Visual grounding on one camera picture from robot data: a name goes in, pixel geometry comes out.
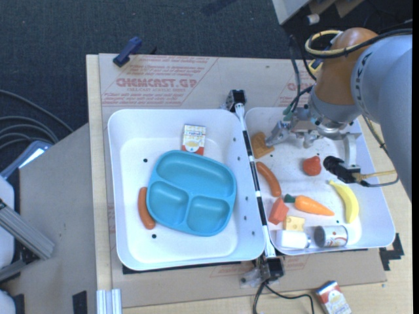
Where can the blue divided plate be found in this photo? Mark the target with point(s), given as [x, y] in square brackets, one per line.
[191, 191]

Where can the orange biscuit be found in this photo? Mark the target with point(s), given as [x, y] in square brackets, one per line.
[258, 146]

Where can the yellow banana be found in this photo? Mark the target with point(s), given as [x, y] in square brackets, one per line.
[349, 201]

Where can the orange carrot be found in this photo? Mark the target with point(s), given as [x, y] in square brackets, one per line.
[311, 205]

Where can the red tomato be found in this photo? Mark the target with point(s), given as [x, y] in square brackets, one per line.
[312, 167]

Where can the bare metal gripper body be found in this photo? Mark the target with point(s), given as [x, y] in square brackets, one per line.
[302, 121]

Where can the orange sausage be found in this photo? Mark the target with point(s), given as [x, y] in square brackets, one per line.
[270, 179]
[144, 211]

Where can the white plastic tray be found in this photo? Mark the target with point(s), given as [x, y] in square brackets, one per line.
[134, 240]
[373, 221]

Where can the black cylinder on white bracket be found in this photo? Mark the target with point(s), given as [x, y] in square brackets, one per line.
[340, 168]

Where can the red and white carton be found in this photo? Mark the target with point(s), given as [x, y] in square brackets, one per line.
[193, 139]
[334, 298]

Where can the yellow cheese piece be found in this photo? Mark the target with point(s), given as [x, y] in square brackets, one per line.
[294, 223]

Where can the thin black and white rod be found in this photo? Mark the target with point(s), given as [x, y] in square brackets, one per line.
[253, 168]

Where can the brown cardboard board red print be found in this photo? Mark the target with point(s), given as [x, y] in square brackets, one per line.
[203, 77]

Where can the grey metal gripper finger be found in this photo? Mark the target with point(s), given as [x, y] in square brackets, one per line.
[309, 138]
[277, 135]

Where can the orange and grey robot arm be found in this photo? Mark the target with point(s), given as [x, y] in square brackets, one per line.
[383, 77]

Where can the white and orange can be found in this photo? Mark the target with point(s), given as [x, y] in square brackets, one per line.
[332, 236]

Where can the white bottle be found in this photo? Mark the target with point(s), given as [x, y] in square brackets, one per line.
[291, 239]

